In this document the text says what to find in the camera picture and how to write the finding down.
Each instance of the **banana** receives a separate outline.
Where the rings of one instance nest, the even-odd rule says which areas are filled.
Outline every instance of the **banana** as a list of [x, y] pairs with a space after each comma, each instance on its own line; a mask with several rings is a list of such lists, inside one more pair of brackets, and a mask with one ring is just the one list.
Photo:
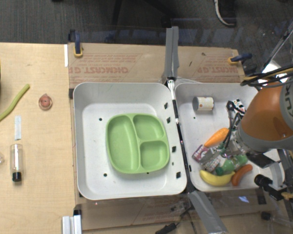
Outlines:
[[217, 176], [211, 174], [205, 170], [200, 170], [201, 178], [208, 184], [213, 186], [224, 186], [228, 184], [231, 180], [231, 177], [235, 174], [235, 172], [231, 172], [230, 174], [225, 174], [222, 176]]

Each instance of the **orange carrot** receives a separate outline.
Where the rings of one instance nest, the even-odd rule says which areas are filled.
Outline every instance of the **orange carrot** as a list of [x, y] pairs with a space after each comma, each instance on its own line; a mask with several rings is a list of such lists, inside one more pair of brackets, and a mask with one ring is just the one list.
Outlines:
[[220, 144], [220, 142], [224, 141], [224, 139], [226, 138], [228, 132], [229, 132], [228, 128], [224, 127], [224, 128], [219, 129], [216, 133], [214, 133], [208, 139], [208, 141], [205, 142], [204, 146], [212, 147], [212, 146]]
[[253, 170], [253, 166], [251, 164], [246, 164], [242, 166], [231, 178], [231, 183], [233, 186], [239, 185], [241, 178], [244, 176], [244, 174], [250, 172]]

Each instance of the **wooden table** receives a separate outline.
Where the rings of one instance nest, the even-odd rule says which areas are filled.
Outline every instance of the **wooden table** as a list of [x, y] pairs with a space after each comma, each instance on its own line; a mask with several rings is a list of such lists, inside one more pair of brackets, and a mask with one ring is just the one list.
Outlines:
[[[12, 113], [0, 122], [0, 151], [5, 155], [5, 162], [0, 165], [0, 234], [60, 234], [62, 217], [72, 216], [76, 205], [64, 45], [0, 43], [0, 59], [0, 114], [22, 87], [30, 84]], [[38, 105], [45, 93], [53, 100], [48, 111]], [[14, 140], [15, 116], [21, 116], [21, 140], [17, 141]], [[10, 175], [9, 146], [13, 143], [24, 147], [25, 172], [21, 183], [13, 182]], [[272, 229], [258, 213], [224, 215], [222, 220], [230, 233], [288, 233], [282, 226]], [[194, 224], [198, 233], [207, 233], [200, 219], [196, 218]], [[84, 233], [148, 234], [164, 225]], [[193, 233], [193, 229], [189, 221], [183, 221], [174, 233]]]

